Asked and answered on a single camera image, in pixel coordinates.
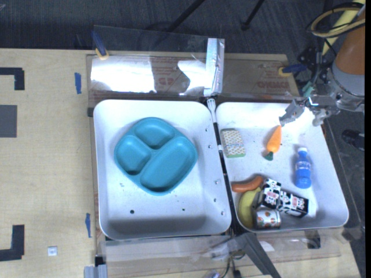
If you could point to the white plastic tray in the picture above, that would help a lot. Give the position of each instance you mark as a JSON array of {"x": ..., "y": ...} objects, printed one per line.
[
  {"x": 255, "y": 117},
  {"x": 162, "y": 216}
]

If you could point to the blue bottle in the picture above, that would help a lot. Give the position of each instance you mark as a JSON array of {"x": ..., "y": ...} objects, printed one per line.
[{"x": 303, "y": 169}]

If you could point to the orange carrot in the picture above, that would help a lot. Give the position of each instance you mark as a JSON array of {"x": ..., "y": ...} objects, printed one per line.
[{"x": 274, "y": 140}]

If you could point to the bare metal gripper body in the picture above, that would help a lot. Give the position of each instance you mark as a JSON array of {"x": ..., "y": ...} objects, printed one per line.
[{"x": 333, "y": 101}]

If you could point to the small can with orange print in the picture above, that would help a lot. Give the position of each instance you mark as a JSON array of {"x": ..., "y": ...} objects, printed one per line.
[{"x": 268, "y": 219}]

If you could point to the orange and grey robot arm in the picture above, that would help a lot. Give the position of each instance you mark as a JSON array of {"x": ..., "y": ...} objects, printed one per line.
[{"x": 352, "y": 56}]

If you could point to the orange sausage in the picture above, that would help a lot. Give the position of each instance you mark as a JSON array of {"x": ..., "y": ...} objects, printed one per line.
[{"x": 246, "y": 185}]

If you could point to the cow print carton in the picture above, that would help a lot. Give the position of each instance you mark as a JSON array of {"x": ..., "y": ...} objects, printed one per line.
[
  {"x": 271, "y": 194},
  {"x": 294, "y": 204}
]

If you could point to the yellow banana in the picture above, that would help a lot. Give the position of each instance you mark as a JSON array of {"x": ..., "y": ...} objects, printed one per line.
[{"x": 246, "y": 210}]

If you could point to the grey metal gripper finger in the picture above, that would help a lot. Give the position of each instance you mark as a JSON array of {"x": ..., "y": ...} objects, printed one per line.
[
  {"x": 292, "y": 111},
  {"x": 320, "y": 117}
]

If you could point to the yellow and green packet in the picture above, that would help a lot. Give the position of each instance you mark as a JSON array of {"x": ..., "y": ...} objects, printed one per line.
[{"x": 232, "y": 143}]

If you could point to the blue divided plate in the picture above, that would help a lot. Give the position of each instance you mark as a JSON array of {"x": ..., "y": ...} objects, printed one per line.
[{"x": 162, "y": 164}]

